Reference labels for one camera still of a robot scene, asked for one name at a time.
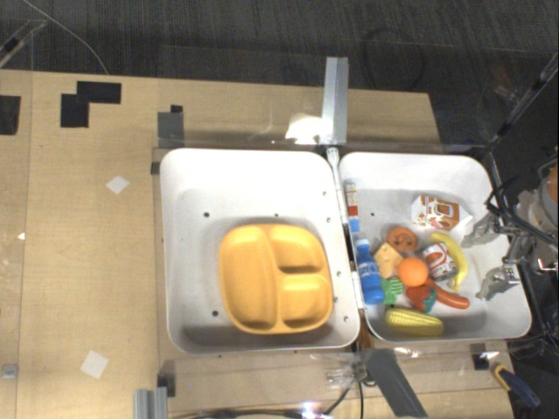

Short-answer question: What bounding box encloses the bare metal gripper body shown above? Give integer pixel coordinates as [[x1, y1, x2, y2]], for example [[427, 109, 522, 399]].
[[500, 227, 559, 278]]

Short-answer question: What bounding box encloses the yellow banana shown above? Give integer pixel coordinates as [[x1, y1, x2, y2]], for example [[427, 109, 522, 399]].
[[430, 232, 469, 292]]

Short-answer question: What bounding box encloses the white plastic tray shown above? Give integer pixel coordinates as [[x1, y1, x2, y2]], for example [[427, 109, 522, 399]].
[[158, 147, 362, 355], [338, 151, 533, 344]]

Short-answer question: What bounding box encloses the white and orange carton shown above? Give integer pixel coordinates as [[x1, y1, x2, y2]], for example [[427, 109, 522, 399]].
[[410, 194, 473, 235]]

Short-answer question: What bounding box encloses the red sausage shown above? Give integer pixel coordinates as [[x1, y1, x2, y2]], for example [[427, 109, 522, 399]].
[[425, 277, 471, 310]]

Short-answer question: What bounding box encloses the red and white can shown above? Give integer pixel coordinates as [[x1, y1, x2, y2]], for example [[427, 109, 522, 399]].
[[421, 242, 459, 282]]

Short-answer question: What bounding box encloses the orange ball fruit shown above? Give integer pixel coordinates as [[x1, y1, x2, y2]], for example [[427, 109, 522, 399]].
[[397, 257, 430, 288]]

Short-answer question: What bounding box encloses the red strawberry with green leaves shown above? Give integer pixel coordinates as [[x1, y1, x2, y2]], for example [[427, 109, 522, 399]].
[[404, 284, 438, 313]]

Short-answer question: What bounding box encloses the yellow corn cob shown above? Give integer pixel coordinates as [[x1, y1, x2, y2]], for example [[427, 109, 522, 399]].
[[383, 306, 445, 338]]

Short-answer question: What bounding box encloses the yellow cheese wedge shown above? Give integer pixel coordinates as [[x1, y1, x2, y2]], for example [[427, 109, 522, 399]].
[[372, 242, 404, 278]]

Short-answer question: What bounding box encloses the blue bottle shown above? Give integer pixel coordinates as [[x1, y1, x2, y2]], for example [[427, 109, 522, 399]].
[[352, 232, 385, 306]]

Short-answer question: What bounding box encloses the red white blue packet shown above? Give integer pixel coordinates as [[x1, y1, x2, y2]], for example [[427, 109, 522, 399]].
[[343, 180, 362, 235]]

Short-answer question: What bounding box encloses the yellow divided plate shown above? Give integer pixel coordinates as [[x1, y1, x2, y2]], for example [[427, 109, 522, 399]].
[[217, 223, 335, 335]]

